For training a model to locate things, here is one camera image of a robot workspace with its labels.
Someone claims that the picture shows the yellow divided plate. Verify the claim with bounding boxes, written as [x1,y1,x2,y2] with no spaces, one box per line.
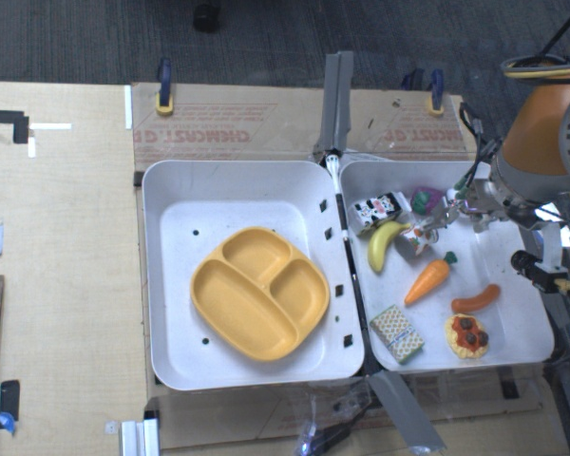
[189,225,332,363]

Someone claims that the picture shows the black block with thin wires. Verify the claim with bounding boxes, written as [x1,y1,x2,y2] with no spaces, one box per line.
[301,396,377,455]

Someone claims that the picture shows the orange sausage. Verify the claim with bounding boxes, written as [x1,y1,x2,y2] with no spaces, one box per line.
[450,283,502,315]

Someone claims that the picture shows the green and yellow patterned box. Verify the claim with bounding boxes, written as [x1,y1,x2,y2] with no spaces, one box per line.
[369,304,427,366]

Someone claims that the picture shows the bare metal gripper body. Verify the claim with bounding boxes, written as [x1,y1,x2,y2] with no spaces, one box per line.
[459,178,552,235]

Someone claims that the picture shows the yellow banana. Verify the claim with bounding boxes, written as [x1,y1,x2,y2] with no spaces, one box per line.
[366,219,412,275]

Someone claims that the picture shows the spaghetti with meatballs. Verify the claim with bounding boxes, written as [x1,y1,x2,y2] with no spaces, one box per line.
[444,313,491,361]

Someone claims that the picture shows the orange carrot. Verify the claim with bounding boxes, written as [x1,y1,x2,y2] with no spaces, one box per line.
[403,250,459,307]

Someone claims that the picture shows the purple grapes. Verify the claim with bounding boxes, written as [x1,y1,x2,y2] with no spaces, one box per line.
[409,186,446,217]

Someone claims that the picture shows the black cylinder on white bracket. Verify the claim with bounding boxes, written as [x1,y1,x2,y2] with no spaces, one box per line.
[509,220,570,295]

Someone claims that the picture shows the small white printed can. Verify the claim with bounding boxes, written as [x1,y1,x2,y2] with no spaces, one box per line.
[398,223,441,258]

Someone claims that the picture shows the white plastic tray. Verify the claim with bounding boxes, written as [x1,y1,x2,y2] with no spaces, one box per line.
[141,159,366,392]
[338,159,556,374]

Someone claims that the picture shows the cow print milk carton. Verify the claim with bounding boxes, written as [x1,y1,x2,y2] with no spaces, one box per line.
[351,191,412,236]

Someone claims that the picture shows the brown cardboard board, red print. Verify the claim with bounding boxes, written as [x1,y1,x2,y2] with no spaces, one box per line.
[130,81,543,450]

